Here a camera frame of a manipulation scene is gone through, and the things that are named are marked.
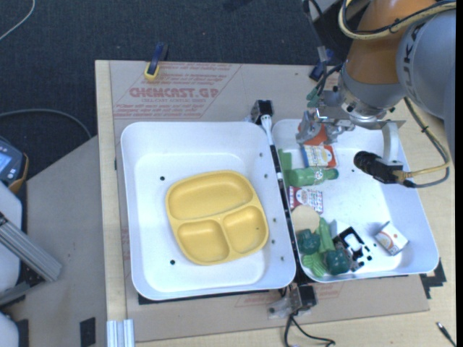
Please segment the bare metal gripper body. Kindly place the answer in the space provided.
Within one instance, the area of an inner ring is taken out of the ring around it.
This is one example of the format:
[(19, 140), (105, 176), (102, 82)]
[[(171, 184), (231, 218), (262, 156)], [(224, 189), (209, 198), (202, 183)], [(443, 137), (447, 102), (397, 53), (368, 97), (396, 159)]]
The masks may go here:
[(315, 120), (335, 127), (359, 126), (366, 129), (381, 129), (387, 121), (386, 111), (371, 106), (350, 92), (324, 91), (315, 111)]

